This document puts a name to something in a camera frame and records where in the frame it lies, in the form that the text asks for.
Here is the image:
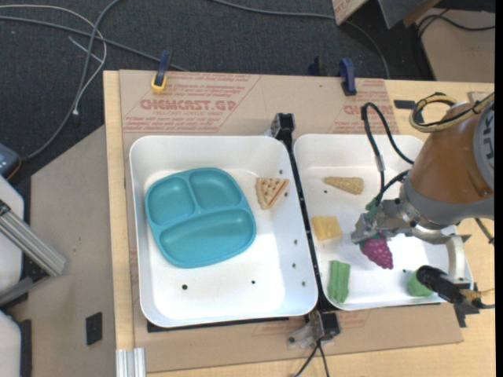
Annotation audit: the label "green asparagus bunch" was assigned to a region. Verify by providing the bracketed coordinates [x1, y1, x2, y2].
[327, 259, 352, 305]

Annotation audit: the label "thin black rod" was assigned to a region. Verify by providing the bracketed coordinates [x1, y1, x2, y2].
[285, 137, 326, 314]

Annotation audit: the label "green round toy vegetable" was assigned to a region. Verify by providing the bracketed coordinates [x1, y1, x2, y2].
[406, 270, 434, 298]

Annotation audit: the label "yellow cheese wedge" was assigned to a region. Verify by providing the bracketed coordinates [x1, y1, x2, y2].
[310, 214, 344, 243]

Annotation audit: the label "tan pizza slice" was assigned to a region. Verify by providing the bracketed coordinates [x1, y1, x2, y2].
[254, 176, 291, 211]

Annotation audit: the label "brown cardboard board red print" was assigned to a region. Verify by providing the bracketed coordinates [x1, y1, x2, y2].
[119, 69, 465, 373]

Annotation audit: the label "purple grapes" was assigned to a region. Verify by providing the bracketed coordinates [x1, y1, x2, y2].
[360, 234, 395, 271]

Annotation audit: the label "white plastic tray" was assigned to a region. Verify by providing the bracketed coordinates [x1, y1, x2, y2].
[292, 133, 475, 312]
[128, 134, 320, 328]

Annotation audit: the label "tan waffle cone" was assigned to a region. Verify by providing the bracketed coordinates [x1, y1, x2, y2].
[322, 175, 365, 196]

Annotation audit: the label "black cylinder on white bracket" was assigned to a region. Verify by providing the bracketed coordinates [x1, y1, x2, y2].
[415, 234, 475, 306]

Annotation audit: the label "blue divided plate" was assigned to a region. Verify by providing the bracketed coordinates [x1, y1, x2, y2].
[144, 167, 258, 269]

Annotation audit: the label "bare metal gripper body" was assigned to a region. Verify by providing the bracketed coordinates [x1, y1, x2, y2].
[354, 197, 426, 235]

